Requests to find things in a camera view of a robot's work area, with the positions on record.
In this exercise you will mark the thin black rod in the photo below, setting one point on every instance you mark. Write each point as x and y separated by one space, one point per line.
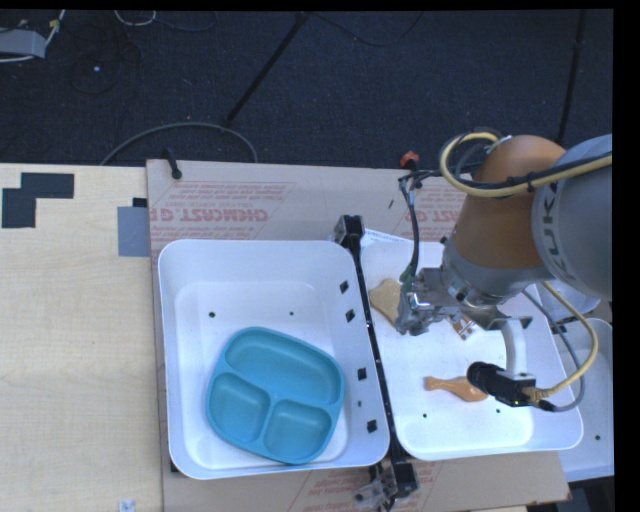
377 350

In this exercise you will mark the black cylinder on white bracket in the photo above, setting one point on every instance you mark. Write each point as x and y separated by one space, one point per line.
500 382

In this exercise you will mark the white plastic tray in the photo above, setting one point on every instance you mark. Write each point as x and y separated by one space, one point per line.
465 430
270 280

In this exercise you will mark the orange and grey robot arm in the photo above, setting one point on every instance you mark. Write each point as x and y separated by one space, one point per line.
505 225

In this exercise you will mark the blue divided plate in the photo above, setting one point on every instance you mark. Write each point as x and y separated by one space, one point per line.
275 395

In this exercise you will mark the tan toy bread slice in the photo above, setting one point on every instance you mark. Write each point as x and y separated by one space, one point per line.
385 300

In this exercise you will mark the orange toy chicken drumstick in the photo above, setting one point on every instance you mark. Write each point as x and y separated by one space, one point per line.
452 386

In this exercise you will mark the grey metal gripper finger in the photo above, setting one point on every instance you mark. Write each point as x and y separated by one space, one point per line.
406 317
429 319

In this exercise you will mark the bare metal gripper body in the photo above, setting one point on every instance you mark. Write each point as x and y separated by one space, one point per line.
440 292

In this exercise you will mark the brown cardboard board, red print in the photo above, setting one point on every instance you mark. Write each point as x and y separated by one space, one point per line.
280 210

